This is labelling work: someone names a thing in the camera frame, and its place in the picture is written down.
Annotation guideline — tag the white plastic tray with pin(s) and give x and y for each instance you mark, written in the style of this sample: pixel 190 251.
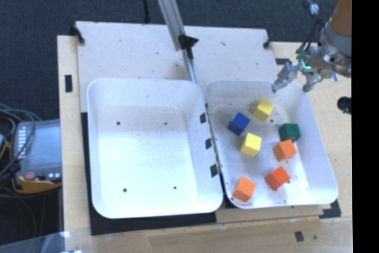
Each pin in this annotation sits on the white plastic tray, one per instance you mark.
pixel 266 92
pixel 148 151

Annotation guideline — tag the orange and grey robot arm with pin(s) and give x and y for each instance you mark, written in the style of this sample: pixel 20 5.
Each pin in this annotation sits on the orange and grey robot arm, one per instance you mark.
pixel 342 14

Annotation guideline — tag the black cylinder on white bracket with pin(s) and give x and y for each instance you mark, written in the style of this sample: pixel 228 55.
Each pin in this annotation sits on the black cylinder on white bracket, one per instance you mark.
pixel 345 105

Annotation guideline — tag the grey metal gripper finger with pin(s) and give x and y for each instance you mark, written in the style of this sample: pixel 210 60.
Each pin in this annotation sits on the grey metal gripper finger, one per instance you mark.
pixel 284 77
pixel 311 83

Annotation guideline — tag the orange cube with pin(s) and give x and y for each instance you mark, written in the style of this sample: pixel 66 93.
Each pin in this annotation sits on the orange cube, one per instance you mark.
pixel 277 178
pixel 284 150
pixel 243 189

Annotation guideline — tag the yellow cube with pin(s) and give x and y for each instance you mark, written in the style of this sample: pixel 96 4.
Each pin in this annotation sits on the yellow cube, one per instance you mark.
pixel 263 109
pixel 251 144

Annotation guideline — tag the blue cube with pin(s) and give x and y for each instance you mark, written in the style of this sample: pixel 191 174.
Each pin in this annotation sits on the blue cube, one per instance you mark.
pixel 238 124

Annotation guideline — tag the green cube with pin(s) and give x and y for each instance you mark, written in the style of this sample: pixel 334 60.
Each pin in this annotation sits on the green cube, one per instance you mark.
pixel 289 132

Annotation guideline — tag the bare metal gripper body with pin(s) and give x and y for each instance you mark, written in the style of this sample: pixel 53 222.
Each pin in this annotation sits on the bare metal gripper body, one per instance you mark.
pixel 325 63

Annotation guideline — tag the pale flat board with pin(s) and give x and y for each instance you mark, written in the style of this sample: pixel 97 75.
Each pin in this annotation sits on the pale flat board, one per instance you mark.
pixel 133 53

